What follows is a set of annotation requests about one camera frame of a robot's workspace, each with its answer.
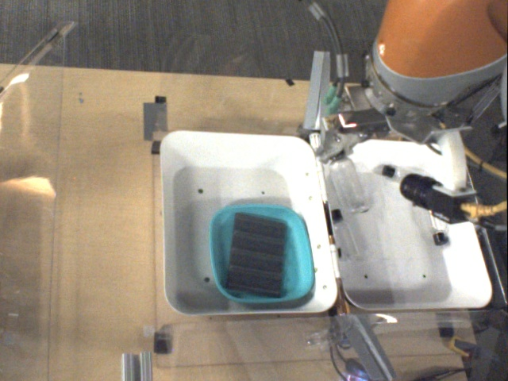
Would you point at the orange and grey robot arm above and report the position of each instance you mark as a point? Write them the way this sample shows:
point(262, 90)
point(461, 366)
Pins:
point(432, 26)

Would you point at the black ribbed block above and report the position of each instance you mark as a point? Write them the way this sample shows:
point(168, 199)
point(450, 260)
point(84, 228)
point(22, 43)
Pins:
point(256, 254)

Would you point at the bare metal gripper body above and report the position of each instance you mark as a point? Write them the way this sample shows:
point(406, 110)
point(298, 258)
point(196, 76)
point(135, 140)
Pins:
point(365, 119)

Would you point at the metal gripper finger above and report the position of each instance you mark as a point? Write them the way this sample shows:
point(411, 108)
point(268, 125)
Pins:
point(350, 139)
point(330, 149)

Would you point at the black cylinder on white bracket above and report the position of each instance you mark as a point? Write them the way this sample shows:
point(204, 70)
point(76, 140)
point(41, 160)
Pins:
point(426, 195)

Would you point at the teal bowl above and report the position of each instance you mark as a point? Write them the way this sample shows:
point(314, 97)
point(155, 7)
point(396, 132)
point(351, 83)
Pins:
point(299, 248)

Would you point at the white plastic tray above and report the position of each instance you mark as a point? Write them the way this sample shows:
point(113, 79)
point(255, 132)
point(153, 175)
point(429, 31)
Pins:
point(397, 260)
point(190, 232)

